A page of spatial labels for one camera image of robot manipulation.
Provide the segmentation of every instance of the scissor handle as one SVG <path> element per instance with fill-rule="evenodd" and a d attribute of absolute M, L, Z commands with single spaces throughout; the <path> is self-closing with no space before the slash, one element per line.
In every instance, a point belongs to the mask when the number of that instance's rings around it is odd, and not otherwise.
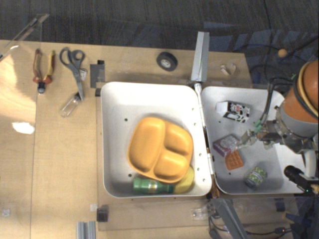
<path fill-rule="evenodd" d="M 67 52 L 67 58 L 68 58 L 68 63 L 66 63 L 63 58 L 62 58 L 62 55 L 64 52 Z M 77 68 L 78 70 L 80 70 L 80 66 L 81 66 L 81 63 L 85 57 L 85 54 L 82 50 L 74 50 L 74 51 L 70 51 L 69 48 L 65 47 L 61 50 L 60 52 L 60 61 L 61 63 L 66 66 L 66 67 L 70 67 L 70 65 L 74 65 L 75 68 Z"/>
<path fill-rule="evenodd" d="M 84 57 L 85 57 L 85 54 L 82 50 L 74 50 L 71 52 L 71 60 L 73 64 L 75 65 L 75 67 L 79 70 Z"/>
<path fill-rule="evenodd" d="M 68 60 L 69 60 L 69 63 L 65 63 L 64 60 L 63 60 L 63 58 L 62 58 L 62 55 L 63 55 L 63 53 L 64 53 L 65 51 L 67 52 L 67 58 L 68 58 Z M 69 57 L 69 53 L 70 53 L 69 48 L 65 47 L 65 48 L 63 48 L 63 49 L 60 51 L 60 55 L 59 55 L 59 58 L 60 58 L 61 63 L 62 63 L 64 66 L 66 66 L 66 67 L 68 67 L 68 65 L 72 63 L 72 61 L 70 60 L 70 57 Z"/>

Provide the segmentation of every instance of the purple package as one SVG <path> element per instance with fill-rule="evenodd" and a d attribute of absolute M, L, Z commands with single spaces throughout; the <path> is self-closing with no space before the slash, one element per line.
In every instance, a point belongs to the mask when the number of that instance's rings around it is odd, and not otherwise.
<path fill-rule="evenodd" d="M 222 139 L 219 139 L 213 143 L 213 148 L 223 157 L 233 153 L 237 149 L 239 140 L 233 136 L 228 135 Z"/>

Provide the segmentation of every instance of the orange divided plate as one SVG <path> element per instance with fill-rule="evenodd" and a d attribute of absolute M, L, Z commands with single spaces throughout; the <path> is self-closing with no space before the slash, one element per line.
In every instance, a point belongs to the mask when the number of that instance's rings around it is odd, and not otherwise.
<path fill-rule="evenodd" d="M 155 117 L 146 117 L 131 137 L 127 160 L 138 173 L 149 178 L 175 183 L 188 170 L 193 139 L 183 128 Z"/>

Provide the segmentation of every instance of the pliers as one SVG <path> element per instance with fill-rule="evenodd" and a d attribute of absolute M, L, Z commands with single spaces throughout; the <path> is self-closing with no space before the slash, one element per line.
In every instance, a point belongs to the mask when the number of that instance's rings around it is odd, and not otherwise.
<path fill-rule="evenodd" d="M 53 71 L 54 71 L 54 57 L 55 57 L 55 52 L 54 50 L 52 50 L 49 55 L 48 70 L 46 72 L 46 75 L 42 79 L 41 71 L 40 71 L 41 52 L 39 49 L 35 51 L 35 57 L 33 62 L 33 73 L 34 73 L 33 81 L 38 84 L 38 92 L 41 95 L 45 91 L 45 85 L 50 84 L 52 82 L 51 75 L 53 74 Z"/>

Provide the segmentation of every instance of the gray metal post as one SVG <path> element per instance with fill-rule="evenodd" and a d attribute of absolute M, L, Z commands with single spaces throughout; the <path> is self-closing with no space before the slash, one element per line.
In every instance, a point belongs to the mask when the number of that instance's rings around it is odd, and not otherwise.
<path fill-rule="evenodd" d="M 229 199 L 216 198 L 211 199 L 212 203 L 223 219 L 230 235 L 236 239 L 248 239 L 246 231 L 241 224 L 237 213 Z"/>
<path fill-rule="evenodd" d="M 207 79 L 208 49 L 209 33 L 198 32 L 193 69 L 190 77 L 190 80 L 193 82 L 205 82 Z"/>
<path fill-rule="evenodd" d="M 76 225 L 77 239 L 96 239 L 95 235 L 95 221 L 78 222 Z"/>

